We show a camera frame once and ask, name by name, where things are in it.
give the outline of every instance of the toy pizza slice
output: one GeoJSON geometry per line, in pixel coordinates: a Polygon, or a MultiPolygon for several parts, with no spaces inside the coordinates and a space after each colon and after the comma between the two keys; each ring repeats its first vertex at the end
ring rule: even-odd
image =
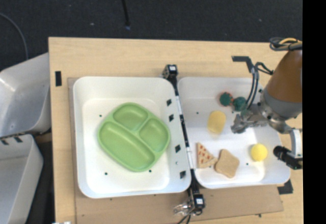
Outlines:
{"type": "Polygon", "coordinates": [[[197,143],[197,166],[206,168],[214,165],[218,159],[214,157],[201,143],[197,143]]]}

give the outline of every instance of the green plate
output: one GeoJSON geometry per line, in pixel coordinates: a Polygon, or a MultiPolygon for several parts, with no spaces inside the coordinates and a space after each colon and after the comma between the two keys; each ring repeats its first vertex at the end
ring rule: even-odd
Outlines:
{"type": "Polygon", "coordinates": [[[124,103],[101,123],[98,141],[115,161],[134,172],[150,169],[171,136],[166,124],[136,103],[124,103]]]}

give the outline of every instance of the yellow oval toy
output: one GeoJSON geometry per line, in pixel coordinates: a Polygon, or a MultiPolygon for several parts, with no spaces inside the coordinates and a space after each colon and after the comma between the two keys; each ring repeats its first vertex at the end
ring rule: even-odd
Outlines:
{"type": "Polygon", "coordinates": [[[221,133],[226,122],[226,115],[222,111],[213,111],[210,113],[207,128],[214,133],[221,133]]]}
{"type": "Polygon", "coordinates": [[[263,144],[255,144],[252,148],[251,148],[251,157],[255,160],[255,161],[263,161],[264,159],[266,159],[268,151],[265,145],[263,144]]]}

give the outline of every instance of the wooden table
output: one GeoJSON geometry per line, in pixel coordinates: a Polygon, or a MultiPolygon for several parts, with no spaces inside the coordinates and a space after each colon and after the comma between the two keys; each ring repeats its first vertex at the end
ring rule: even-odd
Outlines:
{"type": "MultiPolygon", "coordinates": [[[[68,79],[82,76],[159,76],[166,64],[176,64],[179,77],[251,77],[245,63],[232,55],[249,56],[274,69],[284,52],[268,43],[174,40],[49,38],[55,216],[72,223],[177,223],[171,203],[181,195],[89,199],[75,185],[68,79]]],[[[265,86],[269,76],[261,74],[265,86]]],[[[302,127],[302,116],[289,125],[302,127]]],[[[291,148],[288,135],[284,146],[291,148]]],[[[210,223],[303,223],[303,171],[291,170],[293,194],[279,196],[274,185],[206,190],[207,207],[192,221],[210,223]]]]}

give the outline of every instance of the brown cylinder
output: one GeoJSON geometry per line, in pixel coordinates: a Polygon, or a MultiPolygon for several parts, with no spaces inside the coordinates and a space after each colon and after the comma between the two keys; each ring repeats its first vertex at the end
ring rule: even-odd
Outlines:
{"type": "Polygon", "coordinates": [[[266,89],[272,97],[286,102],[302,102],[302,50],[288,51],[266,89]]]}

